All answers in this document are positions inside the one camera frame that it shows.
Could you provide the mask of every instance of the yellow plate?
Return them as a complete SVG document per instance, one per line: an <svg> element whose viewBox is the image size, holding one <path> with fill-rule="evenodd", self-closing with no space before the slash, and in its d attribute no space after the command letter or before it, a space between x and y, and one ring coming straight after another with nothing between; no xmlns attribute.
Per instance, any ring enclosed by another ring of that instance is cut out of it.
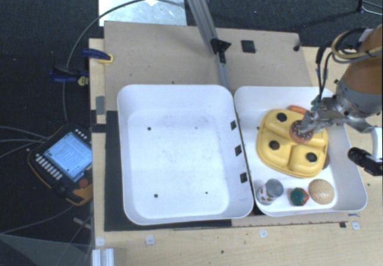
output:
<svg viewBox="0 0 383 266"><path fill-rule="evenodd" d="M290 110L269 111L262 119L257 137L257 153L267 166L295 177L315 177L323 169L329 136L325 129L314 134L306 144L297 144L290 138L291 124L303 115Z"/></svg>

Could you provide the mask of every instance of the yellow clamp pad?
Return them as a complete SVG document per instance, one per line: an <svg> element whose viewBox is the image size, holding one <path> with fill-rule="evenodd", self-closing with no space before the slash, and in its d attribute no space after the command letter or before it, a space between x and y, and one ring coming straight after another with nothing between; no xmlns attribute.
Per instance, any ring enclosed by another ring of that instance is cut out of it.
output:
<svg viewBox="0 0 383 266"><path fill-rule="evenodd" d="M113 55L112 54L108 54L108 56L110 56L110 61L108 61L106 59L99 59L98 62L100 64L105 64L105 65L113 63L113 61L114 61Z"/></svg>
<svg viewBox="0 0 383 266"><path fill-rule="evenodd" d="M287 116L283 122L277 118L280 113ZM323 169L329 136L323 129L306 144L297 144L290 138L289 130L294 121L302 119L302 114L290 110L276 109L266 113L257 137L257 153L264 164L275 170L295 177L310 178Z"/></svg>

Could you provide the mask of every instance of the brown round object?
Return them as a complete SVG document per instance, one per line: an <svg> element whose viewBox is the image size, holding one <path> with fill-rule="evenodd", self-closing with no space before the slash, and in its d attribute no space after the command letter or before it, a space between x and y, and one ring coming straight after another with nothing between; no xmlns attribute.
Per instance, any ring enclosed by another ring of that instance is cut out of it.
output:
<svg viewBox="0 0 383 266"><path fill-rule="evenodd" d="M322 170L326 169L328 165L330 165L330 156L329 156L329 153L327 152L326 159L324 160L324 164L323 164Z"/></svg>
<svg viewBox="0 0 383 266"><path fill-rule="evenodd" d="M306 144L307 142L310 141L312 138L314 131L311 130L307 133L302 133L300 131L300 124L302 123L301 120L296 120L294 121L289 130L290 137L293 141L295 141L297 144Z"/></svg>
<svg viewBox="0 0 383 266"><path fill-rule="evenodd" d="M310 197L319 204L328 204L334 200L333 186L326 180L316 179L309 184Z"/></svg>

